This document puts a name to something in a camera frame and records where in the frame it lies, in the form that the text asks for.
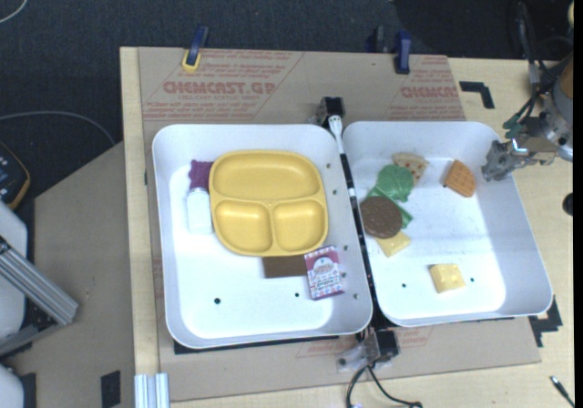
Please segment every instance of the cardboard sheet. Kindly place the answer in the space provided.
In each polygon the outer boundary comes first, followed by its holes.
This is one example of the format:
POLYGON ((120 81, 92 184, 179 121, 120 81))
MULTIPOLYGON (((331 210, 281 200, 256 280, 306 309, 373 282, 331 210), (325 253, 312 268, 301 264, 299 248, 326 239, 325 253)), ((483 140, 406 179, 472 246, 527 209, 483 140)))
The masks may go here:
MULTIPOLYGON (((184 50, 140 48, 139 70, 147 180, 151 143, 174 123, 306 123, 323 97, 342 97, 344 125, 359 120, 464 120, 445 56, 411 56, 409 75, 389 54, 203 50, 195 74, 182 71, 184 50)), ((159 223, 148 185, 161 371, 172 401, 346 383, 336 354, 353 336, 228 350, 175 353, 164 319, 159 223)), ((527 318, 396 328, 401 354, 384 378, 538 362, 527 318)))

